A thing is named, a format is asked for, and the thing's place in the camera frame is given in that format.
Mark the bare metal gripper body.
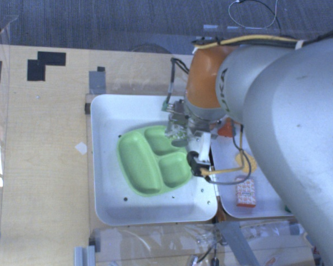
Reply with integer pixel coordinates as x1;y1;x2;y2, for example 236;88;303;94
167;99;212;134

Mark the orange carrot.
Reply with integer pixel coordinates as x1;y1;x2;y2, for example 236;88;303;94
217;121;236;138

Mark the green divided plate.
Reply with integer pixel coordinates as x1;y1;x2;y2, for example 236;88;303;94
116;124;194;197

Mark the white plastic tray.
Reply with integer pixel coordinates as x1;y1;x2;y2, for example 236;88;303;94
210;114;295;219
89;94;219;227

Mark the orange and white carton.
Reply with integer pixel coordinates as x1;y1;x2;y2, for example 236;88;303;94
235;176;258;208

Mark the black cylinder on white bracket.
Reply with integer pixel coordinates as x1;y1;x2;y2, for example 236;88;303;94
186;130;213;177

